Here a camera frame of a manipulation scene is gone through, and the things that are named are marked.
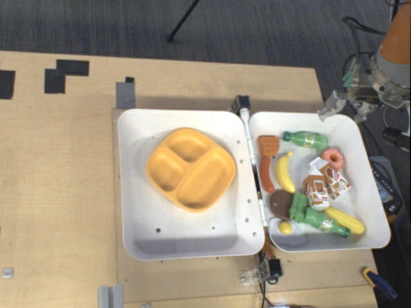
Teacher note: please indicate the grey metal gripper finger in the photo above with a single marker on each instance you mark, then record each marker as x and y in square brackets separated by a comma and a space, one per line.
[362, 112]
[332, 105]

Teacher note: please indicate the green plastic bottle white label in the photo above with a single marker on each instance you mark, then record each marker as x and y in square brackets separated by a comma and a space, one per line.
[321, 220]

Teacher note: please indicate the white plastic tray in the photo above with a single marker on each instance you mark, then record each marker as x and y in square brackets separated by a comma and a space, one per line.
[141, 178]
[363, 159]

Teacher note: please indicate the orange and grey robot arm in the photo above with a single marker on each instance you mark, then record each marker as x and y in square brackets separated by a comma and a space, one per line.
[396, 37]

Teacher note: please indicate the thin black and white rod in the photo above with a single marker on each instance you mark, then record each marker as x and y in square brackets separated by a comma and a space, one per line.
[250, 143]

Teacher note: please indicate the orange divided plate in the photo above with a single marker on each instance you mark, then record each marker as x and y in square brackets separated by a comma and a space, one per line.
[192, 168]

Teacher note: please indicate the white fried egg yellow yolk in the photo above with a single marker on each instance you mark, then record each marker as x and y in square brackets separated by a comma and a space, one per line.
[285, 227]

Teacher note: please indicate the white and brown carton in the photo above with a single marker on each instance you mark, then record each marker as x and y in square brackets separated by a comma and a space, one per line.
[316, 189]
[337, 180]

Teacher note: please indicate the green asparagus bunch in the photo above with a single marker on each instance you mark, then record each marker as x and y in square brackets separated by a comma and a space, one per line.
[298, 205]

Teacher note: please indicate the red sausage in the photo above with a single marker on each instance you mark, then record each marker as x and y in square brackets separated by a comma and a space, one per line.
[266, 175]

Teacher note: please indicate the orange waffle biscuit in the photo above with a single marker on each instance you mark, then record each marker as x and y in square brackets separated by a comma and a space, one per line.
[268, 145]

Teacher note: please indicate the yellow corn cob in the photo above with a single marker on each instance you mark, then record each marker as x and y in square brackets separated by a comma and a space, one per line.
[348, 221]

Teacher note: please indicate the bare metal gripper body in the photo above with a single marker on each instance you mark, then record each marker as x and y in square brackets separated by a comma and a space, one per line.
[390, 90]

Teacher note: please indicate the brown round steak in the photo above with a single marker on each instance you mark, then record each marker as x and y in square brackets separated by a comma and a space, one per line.
[280, 204]

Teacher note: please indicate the green plastic bottle yellow label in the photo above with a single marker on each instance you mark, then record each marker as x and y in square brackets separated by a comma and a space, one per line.
[305, 139]

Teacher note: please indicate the pink doughnut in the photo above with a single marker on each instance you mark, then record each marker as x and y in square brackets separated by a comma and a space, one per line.
[337, 163]

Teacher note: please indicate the yellow banana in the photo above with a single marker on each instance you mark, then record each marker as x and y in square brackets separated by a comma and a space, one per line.
[284, 172]

